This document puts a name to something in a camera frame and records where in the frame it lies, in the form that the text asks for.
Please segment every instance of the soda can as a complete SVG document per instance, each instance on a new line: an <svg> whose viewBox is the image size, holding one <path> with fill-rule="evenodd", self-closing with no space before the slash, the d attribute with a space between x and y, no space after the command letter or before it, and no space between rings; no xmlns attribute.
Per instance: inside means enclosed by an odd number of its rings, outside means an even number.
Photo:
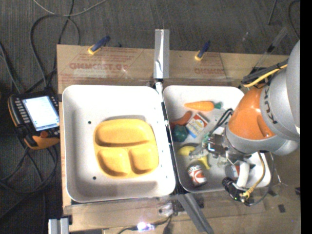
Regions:
<svg viewBox="0 0 312 234"><path fill-rule="evenodd" d="M187 172L195 186L200 186L207 183L204 171L199 164L190 165Z"/></svg>

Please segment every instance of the yellow plastic tray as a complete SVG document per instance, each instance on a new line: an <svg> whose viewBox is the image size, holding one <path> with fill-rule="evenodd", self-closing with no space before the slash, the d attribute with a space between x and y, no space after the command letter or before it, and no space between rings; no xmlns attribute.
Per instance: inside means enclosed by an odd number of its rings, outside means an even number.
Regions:
<svg viewBox="0 0 312 234"><path fill-rule="evenodd" d="M97 163L108 177L137 177L158 166L154 132L141 119L101 122L94 131L94 147Z"/></svg>

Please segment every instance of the yellow cable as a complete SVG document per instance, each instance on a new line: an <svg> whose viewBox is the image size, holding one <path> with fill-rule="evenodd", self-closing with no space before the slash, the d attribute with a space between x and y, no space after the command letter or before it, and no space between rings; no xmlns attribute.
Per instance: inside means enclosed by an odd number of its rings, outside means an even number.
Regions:
<svg viewBox="0 0 312 234"><path fill-rule="evenodd" d="M264 161L263 161L263 158L261 156L261 153L258 152L258 155L259 155L259 158L260 158L260 161L261 161L261 165L262 165L262 168L263 168L263 172L262 172L262 176L261 178L252 186L250 187L247 191L245 191L241 196L248 199L250 197L250 194L255 190L255 188L257 187L257 185L263 180L264 178L264 175L265 175L265 165L264 165Z"/></svg>
<svg viewBox="0 0 312 234"><path fill-rule="evenodd" d="M249 88L249 87L252 87L254 85L256 85L258 82L260 82L261 80L265 79L266 77L270 76L271 74L274 74L275 72L279 71L280 69L283 69L283 68L286 68L287 67L287 64L281 66L280 68L276 68L276 69L273 69L272 71L260 76L258 79L254 80L253 82L249 83L249 84L244 84L243 86L245 88Z"/></svg>

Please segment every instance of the tray compartment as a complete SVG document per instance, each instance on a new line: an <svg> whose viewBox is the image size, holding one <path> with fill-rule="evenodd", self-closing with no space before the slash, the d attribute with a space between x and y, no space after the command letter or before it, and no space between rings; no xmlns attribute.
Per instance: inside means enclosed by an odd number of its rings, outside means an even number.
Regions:
<svg viewBox="0 0 312 234"><path fill-rule="evenodd" d="M141 119L112 119L94 131L98 164L112 178L131 178L158 166L158 150L150 125Z"/></svg>
<svg viewBox="0 0 312 234"><path fill-rule="evenodd" d="M208 183L200 187L195 187L187 173L187 167L191 164L191 161L187 155L178 154L178 151L185 146L199 145L204 135L215 126L225 110L228 108L235 109L243 96L243 92L235 87L172 85L164 89L163 98L169 122L179 119L190 110L189 108L184 107L185 103L206 100L212 101L213 103L221 102L221 109L214 108L209 112L192 110L193 116L196 113L200 113L200 115L207 120L208 125L195 138L188 135L183 142L173 142L178 179L186 191L198 193L224 190L221 181L226 175L221 160L213 158L212 154L208 154L207 161L210 168L204 169L204 175L207 178ZM219 127L215 133L221 134L223 130L223 127ZM270 169L265 156L262 155L262 157L265 161L266 174L258 187L268 185L271 178ZM252 186L262 175L261 161L257 153L252 155L250 162L256 166L250 171L247 186Z"/></svg>
<svg viewBox="0 0 312 234"><path fill-rule="evenodd" d="M76 202L155 197L169 195L176 186L161 98L146 86L73 85L62 95L66 190ZM98 137L102 145L96 156L94 133L105 121L115 119L140 119L153 131L155 152L146 151L150 160L140 164L142 152L136 148L146 145L151 149L150 139L144 141L113 141ZM121 153L119 167L108 163L101 165L113 176L104 174L99 160L107 160L108 149Z"/></svg>

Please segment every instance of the screen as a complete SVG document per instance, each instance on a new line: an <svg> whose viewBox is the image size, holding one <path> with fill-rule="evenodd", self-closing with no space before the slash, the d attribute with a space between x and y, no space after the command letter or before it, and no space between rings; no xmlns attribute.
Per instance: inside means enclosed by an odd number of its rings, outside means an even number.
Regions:
<svg viewBox="0 0 312 234"><path fill-rule="evenodd" d="M22 102L36 131L59 126L59 116L48 96L24 99Z"/></svg>

